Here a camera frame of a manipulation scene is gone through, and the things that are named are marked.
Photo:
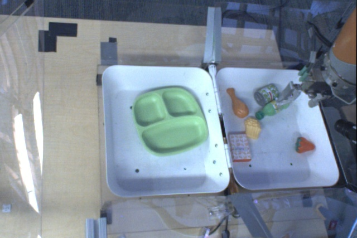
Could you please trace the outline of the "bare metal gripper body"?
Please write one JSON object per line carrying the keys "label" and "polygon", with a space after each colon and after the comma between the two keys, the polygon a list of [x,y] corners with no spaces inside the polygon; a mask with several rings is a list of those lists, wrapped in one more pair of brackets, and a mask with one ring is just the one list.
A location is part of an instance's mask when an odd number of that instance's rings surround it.
{"label": "bare metal gripper body", "polygon": [[343,80],[322,77],[318,80],[308,76],[302,82],[302,91],[308,96],[308,105],[318,105],[325,99],[337,98],[349,105],[349,84]]}

